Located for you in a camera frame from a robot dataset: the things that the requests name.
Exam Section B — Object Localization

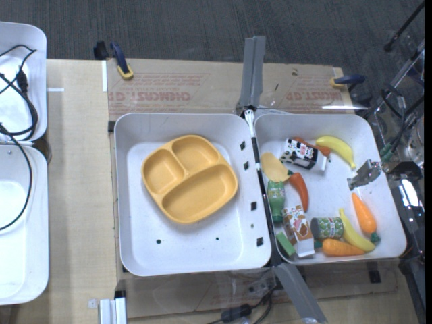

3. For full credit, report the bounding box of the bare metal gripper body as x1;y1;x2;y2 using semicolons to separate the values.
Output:
379;161;423;182

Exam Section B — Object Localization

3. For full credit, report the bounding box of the white plastic tray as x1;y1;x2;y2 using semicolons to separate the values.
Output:
253;113;408;266
113;112;273;277

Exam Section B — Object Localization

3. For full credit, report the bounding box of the yellow banana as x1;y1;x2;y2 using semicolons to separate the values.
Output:
338;208;376;252
315;135;357;170

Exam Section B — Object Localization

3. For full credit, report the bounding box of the green can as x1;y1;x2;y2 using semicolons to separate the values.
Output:
310;216;344;240

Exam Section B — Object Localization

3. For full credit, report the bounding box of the black and white milk carton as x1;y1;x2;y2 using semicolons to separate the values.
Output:
279;138;328;172

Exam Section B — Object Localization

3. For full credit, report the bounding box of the orange and white carton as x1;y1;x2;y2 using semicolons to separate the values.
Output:
281;204;316;259

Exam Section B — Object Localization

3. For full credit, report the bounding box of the green plastic bottle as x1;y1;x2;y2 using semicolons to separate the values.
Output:
267;180;287;223

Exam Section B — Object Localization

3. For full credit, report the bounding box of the yellow flat chip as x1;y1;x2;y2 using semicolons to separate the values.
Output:
259;151;292;183

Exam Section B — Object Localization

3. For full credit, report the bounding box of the green block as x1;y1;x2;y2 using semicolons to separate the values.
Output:
275;232;297;257

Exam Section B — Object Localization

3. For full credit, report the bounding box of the yellow divided plate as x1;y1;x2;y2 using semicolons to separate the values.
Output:
140;134;239;225

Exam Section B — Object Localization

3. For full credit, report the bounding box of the brown cardboard board red print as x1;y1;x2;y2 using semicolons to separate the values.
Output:
106;58;400;319

